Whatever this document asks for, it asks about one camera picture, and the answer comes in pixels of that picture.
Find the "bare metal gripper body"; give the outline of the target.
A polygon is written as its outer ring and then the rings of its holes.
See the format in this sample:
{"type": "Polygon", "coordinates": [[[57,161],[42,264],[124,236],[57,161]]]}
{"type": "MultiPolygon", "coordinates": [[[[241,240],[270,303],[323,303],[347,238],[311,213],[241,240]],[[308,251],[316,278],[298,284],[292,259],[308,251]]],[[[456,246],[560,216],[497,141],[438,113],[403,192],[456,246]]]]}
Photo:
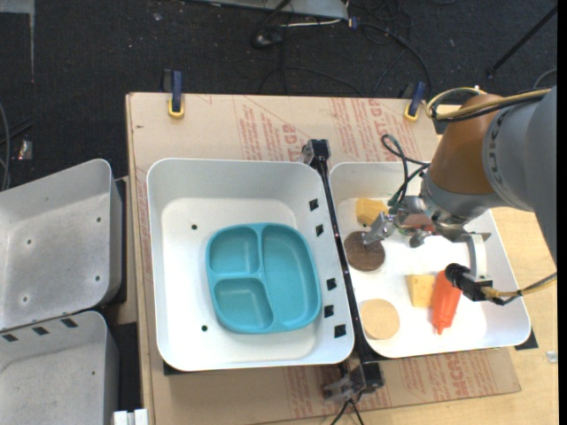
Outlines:
{"type": "Polygon", "coordinates": [[[420,196],[405,196],[400,202],[391,205],[389,211],[393,216],[394,227],[402,234],[417,237],[440,236],[420,196]]]}

